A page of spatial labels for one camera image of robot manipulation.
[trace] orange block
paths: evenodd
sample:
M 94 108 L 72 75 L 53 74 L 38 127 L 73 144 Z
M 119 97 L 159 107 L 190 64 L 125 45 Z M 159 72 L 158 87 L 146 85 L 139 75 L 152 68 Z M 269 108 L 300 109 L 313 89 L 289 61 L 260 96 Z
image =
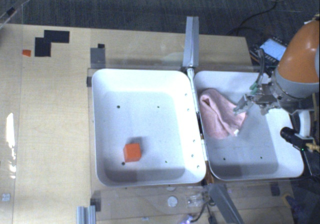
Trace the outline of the orange block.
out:
M 125 162 L 136 162 L 140 160 L 141 150 L 139 143 L 126 144 L 123 150 Z
M 22 54 L 26 57 L 31 57 L 31 50 L 22 50 Z

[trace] wooden table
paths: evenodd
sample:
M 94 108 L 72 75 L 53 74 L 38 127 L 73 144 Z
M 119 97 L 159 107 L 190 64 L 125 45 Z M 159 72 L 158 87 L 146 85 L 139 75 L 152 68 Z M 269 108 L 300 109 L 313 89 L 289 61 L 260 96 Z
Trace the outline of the wooden table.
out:
M 52 43 L 50 58 L 34 57 L 35 37 L 43 37 L 44 30 L 70 31 L 70 42 Z M 32 50 L 32 55 L 23 57 L 22 63 L 15 224 L 75 223 L 77 206 L 89 204 L 91 165 L 86 78 L 90 48 L 105 44 L 107 60 L 114 61 L 141 58 L 157 61 L 166 56 L 166 59 L 179 59 L 184 39 L 184 34 L 23 27 L 23 48 Z M 200 59 L 217 65 L 251 64 L 246 41 L 238 37 L 201 35 Z M 256 205 L 240 207 L 245 223 L 293 223 L 290 209 L 280 196 L 271 196 L 263 185 L 247 190 L 243 194 L 243 188 L 234 188 L 236 205 L 249 205 L 249 202 Z M 264 196 L 258 198 L 257 191 L 265 191 Z M 145 203 L 138 198 L 136 202 L 141 207 Z M 224 223 L 217 210 L 215 214 L 219 223 Z M 178 223 L 183 216 L 146 216 L 99 223 Z M 207 222 L 206 213 L 198 223 Z

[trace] white plastic tray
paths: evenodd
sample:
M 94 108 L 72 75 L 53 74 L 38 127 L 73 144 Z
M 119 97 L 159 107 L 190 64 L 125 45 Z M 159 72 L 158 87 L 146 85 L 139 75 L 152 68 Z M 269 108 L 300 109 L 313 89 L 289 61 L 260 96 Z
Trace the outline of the white plastic tray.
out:
M 188 77 L 102 69 L 92 77 L 96 172 L 107 186 L 196 183 L 206 165 Z M 124 162 L 138 142 L 142 158 Z
M 202 71 L 196 74 L 194 83 L 198 95 L 215 88 L 236 104 L 249 91 L 257 75 Z M 273 109 L 262 116 L 254 105 L 238 137 L 218 140 L 204 134 L 212 173 L 226 181 L 300 176 L 304 170 L 301 154 L 279 134 L 285 126 L 292 127 L 284 110 Z

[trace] wooden surface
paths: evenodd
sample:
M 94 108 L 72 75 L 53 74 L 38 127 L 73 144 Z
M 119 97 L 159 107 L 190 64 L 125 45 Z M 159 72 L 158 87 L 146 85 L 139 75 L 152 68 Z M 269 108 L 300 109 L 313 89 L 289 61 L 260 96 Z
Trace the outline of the wooden surface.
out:
M 70 43 L 52 43 L 50 58 L 35 58 L 35 37 L 43 37 L 44 29 L 70 31 Z M 185 37 L 40 26 L 24 26 L 23 33 L 23 48 L 32 53 L 30 58 L 23 57 L 13 222 L 75 223 L 77 206 L 88 206 L 91 197 L 86 86 L 90 47 L 105 44 L 109 63 L 160 65 L 182 59 Z M 250 65 L 244 38 L 200 36 L 200 57 L 201 63 Z M 292 192 L 288 184 L 285 187 L 283 190 Z M 271 196 L 267 185 L 251 187 L 247 194 L 242 188 L 233 189 L 232 197 L 245 223 L 293 222 L 281 197 Z M 136 208 L 146 206 L 138 196 L 134 200 Z M 218 210 L 213 211 L 219 223 L 224 223 Z M 140 216 L 98 223 L 179 223 L 183 216 Z M 198 223 L 207 222 L 205 212 Z

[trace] pink towel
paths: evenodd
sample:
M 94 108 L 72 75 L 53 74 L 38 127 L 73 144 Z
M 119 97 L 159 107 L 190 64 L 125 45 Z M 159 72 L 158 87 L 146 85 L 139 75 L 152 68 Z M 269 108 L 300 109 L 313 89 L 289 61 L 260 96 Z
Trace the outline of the pink towel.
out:
M 207 89 L 200 96 L 200 113 L 204 130 L 213 138 L 223 139 L 228 135 L 236 136 L 246 113 L 235 115 L 236 107 L 215 89 Z

